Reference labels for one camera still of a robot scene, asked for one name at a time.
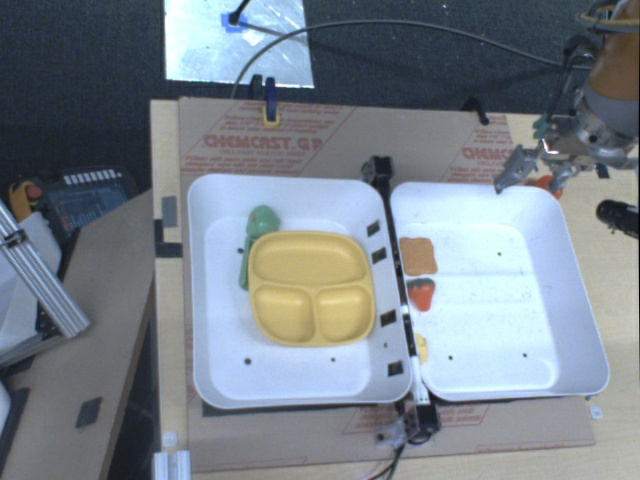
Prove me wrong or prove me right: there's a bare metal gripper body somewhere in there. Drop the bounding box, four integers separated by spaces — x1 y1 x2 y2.
538 112 640 171

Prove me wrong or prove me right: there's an orange toy food piece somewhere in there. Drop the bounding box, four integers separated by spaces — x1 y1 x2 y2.
530 174 565 201

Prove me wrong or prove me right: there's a brown toast slice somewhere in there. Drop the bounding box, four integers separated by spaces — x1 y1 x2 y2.
398 236 439 277

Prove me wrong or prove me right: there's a white plastic tray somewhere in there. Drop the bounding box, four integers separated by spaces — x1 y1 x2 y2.
389 181 612 403
186 172 415 411

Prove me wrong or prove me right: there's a thin black and white rod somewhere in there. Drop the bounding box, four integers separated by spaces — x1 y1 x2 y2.
373 170 430 405

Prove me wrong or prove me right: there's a red strawberry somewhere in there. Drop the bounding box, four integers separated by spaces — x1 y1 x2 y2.
405 276 436 313

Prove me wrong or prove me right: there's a brown cardboard board red print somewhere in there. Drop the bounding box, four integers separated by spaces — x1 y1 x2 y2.
177 96 597 474

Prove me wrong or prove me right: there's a yellow divided plate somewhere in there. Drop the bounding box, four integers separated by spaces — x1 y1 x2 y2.
246 229 378 348

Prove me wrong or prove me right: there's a green toy spoon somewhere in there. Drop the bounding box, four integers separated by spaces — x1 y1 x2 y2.
237 204 283 292

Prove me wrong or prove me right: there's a black cylinder on white bracket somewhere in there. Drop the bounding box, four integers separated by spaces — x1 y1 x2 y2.
595 198 640 240

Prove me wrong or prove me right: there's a black block with thin wires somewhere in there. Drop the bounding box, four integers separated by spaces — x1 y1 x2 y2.
360 154 394 185
398 400 442 445

